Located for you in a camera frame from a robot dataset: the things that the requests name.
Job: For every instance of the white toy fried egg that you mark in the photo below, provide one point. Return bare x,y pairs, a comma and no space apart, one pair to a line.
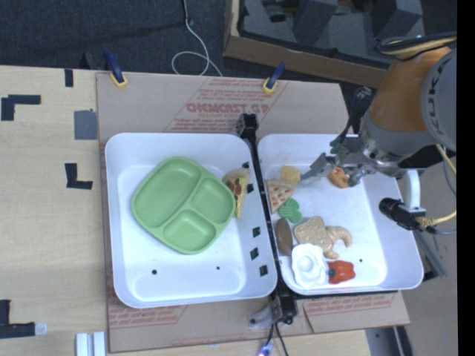
308,265

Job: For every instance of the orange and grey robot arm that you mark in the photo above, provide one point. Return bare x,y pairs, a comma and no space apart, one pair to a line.
401,98

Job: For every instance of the green toy vegetable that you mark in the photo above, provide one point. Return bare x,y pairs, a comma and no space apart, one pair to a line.
290,210

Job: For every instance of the brown cardboard board red print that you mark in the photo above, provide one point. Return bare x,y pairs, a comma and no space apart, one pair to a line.
156,102

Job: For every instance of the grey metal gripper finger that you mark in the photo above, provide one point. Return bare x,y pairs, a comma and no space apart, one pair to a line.
356,175
319,164

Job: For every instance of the black cylinder on white bracket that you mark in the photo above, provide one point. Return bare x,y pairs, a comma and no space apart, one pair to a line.
399,210

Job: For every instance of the yellow toy cheese block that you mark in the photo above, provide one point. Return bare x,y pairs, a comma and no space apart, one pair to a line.
290,174

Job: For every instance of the beige toy croissant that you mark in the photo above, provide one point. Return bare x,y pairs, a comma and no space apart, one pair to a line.
339,236

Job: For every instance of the tan toy waffle wedge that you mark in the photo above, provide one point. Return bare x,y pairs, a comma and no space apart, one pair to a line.
279,193

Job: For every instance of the thin black rod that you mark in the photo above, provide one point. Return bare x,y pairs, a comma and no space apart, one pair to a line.
260,184

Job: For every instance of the red toy bell pepper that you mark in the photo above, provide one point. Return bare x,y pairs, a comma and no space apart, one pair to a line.
342,272

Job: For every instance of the brown toy sausage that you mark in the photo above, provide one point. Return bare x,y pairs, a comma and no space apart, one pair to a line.
284,236

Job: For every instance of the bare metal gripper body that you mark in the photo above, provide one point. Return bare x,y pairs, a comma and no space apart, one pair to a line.
365,158

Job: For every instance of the white plastic tray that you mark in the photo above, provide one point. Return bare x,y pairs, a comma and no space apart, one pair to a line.
382,243
185,276

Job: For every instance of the brown cardboard box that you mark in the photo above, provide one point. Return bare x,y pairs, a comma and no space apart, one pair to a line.
297,56

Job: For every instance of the toy pizza slice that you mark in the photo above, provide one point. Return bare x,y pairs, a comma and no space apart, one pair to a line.
239,187

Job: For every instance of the tan toy bread slice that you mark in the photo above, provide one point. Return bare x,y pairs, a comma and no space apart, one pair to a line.
311,233

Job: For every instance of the orange toy pretzel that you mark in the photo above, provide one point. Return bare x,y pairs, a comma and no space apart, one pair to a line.
338,178

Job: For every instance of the green divided plate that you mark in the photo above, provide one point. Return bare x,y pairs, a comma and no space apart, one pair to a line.
178,198

